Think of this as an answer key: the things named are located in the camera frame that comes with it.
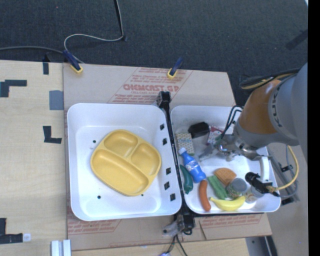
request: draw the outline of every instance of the yellow banana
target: yellow banana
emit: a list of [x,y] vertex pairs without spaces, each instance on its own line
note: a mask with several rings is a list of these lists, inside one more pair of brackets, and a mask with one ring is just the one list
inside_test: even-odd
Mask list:
[[246,197],[244,195],[237,197],[234,200],[222,200],[210,197],[210,201],[214,202],[215,205],[224,211],[235,211],[245,203]]

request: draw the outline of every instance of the carrot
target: carrot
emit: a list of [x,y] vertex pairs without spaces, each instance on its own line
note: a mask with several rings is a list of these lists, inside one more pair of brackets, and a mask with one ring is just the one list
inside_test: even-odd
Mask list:
[[207,196],[207,187],[208,182],[205,179],[201,180],[199,185],[199,197],[201,205],[206,212],[211,210],[211,204]]

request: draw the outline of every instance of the blue and yellow clamp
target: blue and yellow clamp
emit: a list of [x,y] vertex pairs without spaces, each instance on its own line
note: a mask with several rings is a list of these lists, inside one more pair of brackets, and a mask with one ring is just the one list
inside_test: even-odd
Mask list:
[[182,66],[182,63],[183,63],[182,57],[178,58],[178,60],[177,60],[176,63],[174,64],[174,66],[169,69],[169,71],[168,71],[168,73],[166,74],[166,76],[167,76],[169,79],[175,78],[175,76],[176,76],[176,74],[177,74],[177,70],[180,69],[180,67]]
[[80,74],[84,69],[82,68],[82,66],[79,65],[79,63],[77,62],[76,58],[67,50],[64,50],[63,52],[63,56],[68,60],[68,62],[70,63],[70,67],[77,73]]

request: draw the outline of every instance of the table surface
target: table surface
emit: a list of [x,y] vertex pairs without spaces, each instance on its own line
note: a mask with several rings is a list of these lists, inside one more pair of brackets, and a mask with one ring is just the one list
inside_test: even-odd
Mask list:
[[[63,91],[63,65],[0,60],[0,82],[27,80],[0,97],[0,218],[6,233],[31,234],[31,241],[1,244],[0,255],[50,255],[53,240],[67,239],[65,144],[44,143],[43,126],[52,138],[64,138],[64,111],[50,110],[50,91]],[[248,256],[245,238],[185,242],[188,255]],[[167,244],[73,251],[72,255],[160,255]],[[183,255],[178,244],[172,256]]]

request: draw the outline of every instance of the cardboard box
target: cardboard box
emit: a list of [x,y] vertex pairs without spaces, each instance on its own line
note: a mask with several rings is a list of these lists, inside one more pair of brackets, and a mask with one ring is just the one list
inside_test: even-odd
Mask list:
[[[65,115],[65,165],[69,184],[67,112],[77,103],[153,104],[160,91],[171,94],[170,108],[179,105],[225,106],[235,104],[227,73],[178,70],[175,79],[167,78],[168,69],[82,64],[76,74],[63,66]],[[72,250],[102,249],[171,243],[162,229],[173,216],[82,221],[67,213],[67,233]],[[195,218],[191,235],[182,241],[205,241],[271,235],[267,215],[243,214]]]

